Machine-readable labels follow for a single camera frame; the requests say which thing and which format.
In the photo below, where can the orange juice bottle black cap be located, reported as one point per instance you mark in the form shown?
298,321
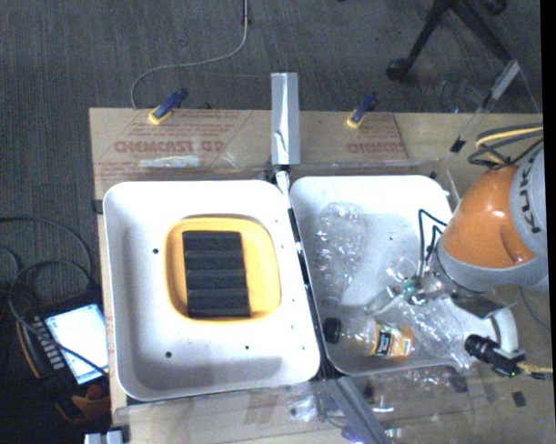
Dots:
391,342

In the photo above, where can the crushed clear plastic bottle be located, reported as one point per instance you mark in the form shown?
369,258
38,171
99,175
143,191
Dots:
439,329

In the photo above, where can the brown cardboard board red print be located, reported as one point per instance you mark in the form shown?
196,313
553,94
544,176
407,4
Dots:
193,142

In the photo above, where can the black office chair base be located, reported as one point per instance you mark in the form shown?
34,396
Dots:
448,10

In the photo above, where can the black cylinder on white bracket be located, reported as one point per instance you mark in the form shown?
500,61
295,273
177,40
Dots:
489,348

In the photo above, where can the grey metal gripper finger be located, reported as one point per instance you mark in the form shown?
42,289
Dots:
382,304

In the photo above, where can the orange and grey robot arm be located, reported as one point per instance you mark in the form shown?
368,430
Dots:
483,227

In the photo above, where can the white plastic tray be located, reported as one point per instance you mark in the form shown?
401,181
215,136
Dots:
210,355
386,199

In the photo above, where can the small clear plastic bottle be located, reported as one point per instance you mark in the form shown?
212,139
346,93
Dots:
400,269

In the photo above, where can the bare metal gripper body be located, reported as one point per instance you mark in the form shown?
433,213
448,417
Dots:
429,286

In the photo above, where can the black ribbed block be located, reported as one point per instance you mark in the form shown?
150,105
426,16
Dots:
216,273

